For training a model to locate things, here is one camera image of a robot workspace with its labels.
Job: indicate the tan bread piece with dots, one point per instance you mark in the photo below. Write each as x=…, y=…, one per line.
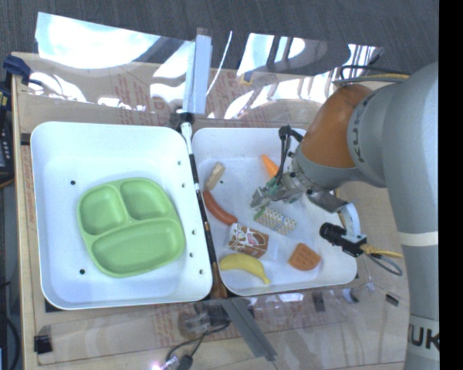
x=215, y=175

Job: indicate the white plastic tray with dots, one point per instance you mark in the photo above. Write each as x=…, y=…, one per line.
x=247, y=145
x=61, y=160

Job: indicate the orange carrot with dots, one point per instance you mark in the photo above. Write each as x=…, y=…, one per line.
x=269, y=165

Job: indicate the red sausage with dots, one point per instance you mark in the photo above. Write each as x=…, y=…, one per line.
x=218, y=208

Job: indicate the brown cardboard board red print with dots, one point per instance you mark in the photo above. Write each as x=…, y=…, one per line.
x=100, y=91

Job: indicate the orange waffle biscuit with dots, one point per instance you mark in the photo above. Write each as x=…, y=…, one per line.
x=304, y=257

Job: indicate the black cylinder on white bracket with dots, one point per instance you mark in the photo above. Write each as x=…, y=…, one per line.
x=341, y=237

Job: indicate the brown and white carton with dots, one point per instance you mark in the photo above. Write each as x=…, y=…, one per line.
x=247, y=240

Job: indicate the yellow banana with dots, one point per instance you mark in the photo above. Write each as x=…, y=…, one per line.
x=247, y=264

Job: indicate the green divided plate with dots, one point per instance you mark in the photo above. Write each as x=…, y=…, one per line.
x=131, y=229

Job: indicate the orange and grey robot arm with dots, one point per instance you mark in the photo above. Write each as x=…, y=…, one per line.
x=393, y=129

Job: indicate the thin black and white rod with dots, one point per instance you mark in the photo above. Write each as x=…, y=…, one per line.
x=199, y=191

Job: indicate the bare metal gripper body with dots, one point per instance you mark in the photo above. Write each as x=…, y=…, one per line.
x=291, y=189

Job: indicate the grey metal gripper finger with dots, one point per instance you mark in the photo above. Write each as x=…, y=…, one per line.
x=266, y=206
x=257, y=197

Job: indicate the patterned white packet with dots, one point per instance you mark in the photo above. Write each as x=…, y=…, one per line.
x=278, y=222

